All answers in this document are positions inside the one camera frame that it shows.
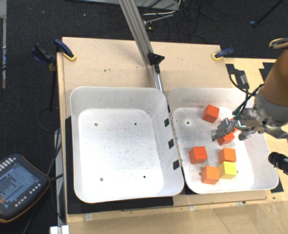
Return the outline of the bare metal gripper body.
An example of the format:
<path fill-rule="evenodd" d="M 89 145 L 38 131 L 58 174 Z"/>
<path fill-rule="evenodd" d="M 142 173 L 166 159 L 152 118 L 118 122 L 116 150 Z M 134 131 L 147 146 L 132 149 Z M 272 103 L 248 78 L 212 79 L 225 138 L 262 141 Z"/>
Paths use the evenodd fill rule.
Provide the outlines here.
<path fill-rule="evenodd" d="M 233 122 L 241 131 L 240 140 L 253 133 L 267 133 L 276 139 L 288 137 L 282 127 L 288 124 L 288 106 L 256 100 L 251 108 L 238 107 L 232 112 Z"/>

